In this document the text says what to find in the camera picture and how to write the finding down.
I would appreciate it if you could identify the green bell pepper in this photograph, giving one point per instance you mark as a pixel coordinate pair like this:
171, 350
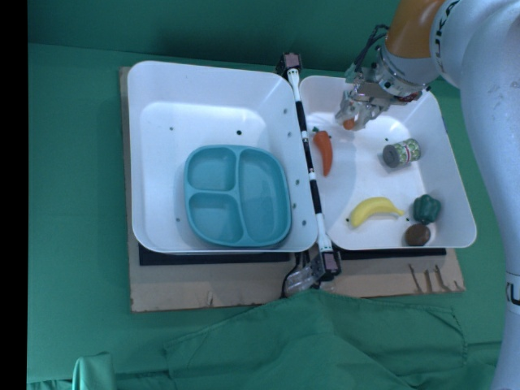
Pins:
426, 209

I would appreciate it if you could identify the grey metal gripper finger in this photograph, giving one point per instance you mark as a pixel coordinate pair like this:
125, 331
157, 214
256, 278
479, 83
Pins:
347, 110
366, 117

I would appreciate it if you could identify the black and white thin rod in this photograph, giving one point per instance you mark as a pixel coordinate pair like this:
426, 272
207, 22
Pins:
309, 165

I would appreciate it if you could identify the green cloth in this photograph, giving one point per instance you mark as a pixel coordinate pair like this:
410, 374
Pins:
325, 339

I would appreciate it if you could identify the white plastic tray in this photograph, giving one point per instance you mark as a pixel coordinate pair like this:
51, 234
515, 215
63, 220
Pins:
373, 185
170, 108

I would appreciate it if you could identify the brown round toy fruit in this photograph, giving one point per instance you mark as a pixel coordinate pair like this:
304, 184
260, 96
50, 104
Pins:
417, 235

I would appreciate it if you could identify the brown cardboard board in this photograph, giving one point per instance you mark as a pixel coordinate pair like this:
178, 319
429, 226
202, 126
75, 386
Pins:
203, 282

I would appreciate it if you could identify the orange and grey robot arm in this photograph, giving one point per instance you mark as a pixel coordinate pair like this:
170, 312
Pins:
479, 55

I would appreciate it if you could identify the yellow banana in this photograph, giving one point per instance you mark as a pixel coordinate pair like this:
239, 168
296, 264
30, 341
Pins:
371, 209

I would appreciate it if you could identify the small orange round toy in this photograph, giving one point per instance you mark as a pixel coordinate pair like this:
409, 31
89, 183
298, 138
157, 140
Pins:
348, 124

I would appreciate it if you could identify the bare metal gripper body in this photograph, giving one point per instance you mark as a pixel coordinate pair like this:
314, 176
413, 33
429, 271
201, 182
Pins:
386, 92

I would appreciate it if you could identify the small green and grey can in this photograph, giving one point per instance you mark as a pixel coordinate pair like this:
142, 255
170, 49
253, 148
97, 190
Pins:
402, 152

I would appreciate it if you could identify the orange carrot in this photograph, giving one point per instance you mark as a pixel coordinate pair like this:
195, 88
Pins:
323, 148

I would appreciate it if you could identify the blue divided plate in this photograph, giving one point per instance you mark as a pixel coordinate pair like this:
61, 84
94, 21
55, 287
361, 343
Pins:
260, 193

